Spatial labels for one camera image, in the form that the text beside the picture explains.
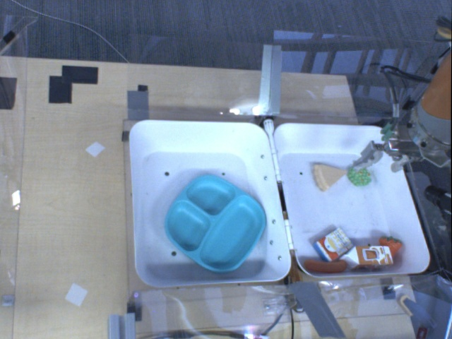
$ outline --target white tape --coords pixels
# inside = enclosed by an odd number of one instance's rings
[[[88,152],[93,157],[97,157],[104,149],[105,147],[99,142],[94,142],[92,145],[86,148],[86,152]]]
[[[87,293],[88,291],[86,289],[83,289],[77,284],[72,284],[71,289],[69,289],[66,295],[66,300],[79,307],[83,303],[83,300],[85,300]]]

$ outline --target table top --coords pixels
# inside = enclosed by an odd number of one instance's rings
[[[73,83],[71,104],[51,104],[49,77],[61,76],[62,66],[97,67],[98,81]],[[106,338],[108,316],[124,314],[129,298],[121,141],[127,92],[146,85],[151,111],[202,107],[218,118],[257,102],[260,72],[0,57],[0,76],[17,78],[14,109],[0,110],[0,140],[16,158],[8,172],[17,177],[8,179],[5,192],[21,191],[20,210],[9,206],[2,211],[7,218],[0,213],[0,289],[16,297],[13,308],[0,307],[0,327],[6,328],[0,338]],[[311,121],[342,117],[356,123],[344,87],[342,76],[284,73],[282,111],[306,113]],[[99,150],[90,153],[89,147]],[[409,286],[407,278],[395,280]],[[251,289],[235,290],[240,295],[221,301],[225,312],[252,307],[245,300],[253,297],[247,294]],[[157,316],[175,308],[174,302],[157,302],[162,307]],[[207,316],[196,300],[191,305],[198,314],[193,310],[190,316]],[[350,315],[336,306],[340,325],[353,337],[358,327],[379,338],[412,334],[409,317],[395,302],[381,307],[391,316],[381,316],[380,309],[372,313],[371,303],[359,300],[350,305]],[[298,330],[316,338],[306,314],[296,322]],[[288,335],[288,322],[283,324],[275,333]]]

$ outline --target toy sausage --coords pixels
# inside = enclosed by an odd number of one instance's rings
[[[342,273],[347,268],[347,263],[344,260],[325,262],[308,258],[304,262],[304,268],[315,273]]]

